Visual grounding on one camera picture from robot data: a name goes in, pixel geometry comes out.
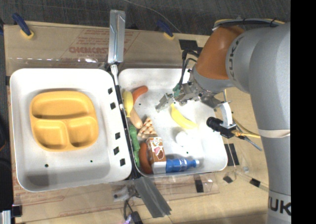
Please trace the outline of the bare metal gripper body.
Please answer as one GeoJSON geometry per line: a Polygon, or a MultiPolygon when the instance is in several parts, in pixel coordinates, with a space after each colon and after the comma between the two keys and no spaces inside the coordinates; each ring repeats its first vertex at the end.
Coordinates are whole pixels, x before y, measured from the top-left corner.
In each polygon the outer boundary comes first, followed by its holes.
{"type": "Polygon", "coordinates": [[[189,81],[181,85],[179,94],[174,94],[174,99],[182,106],[188,101],[201,101],[214,109],[219,106],[219,100],[214,96],[214,93],[204,90],[196,82],[189,81]]]}

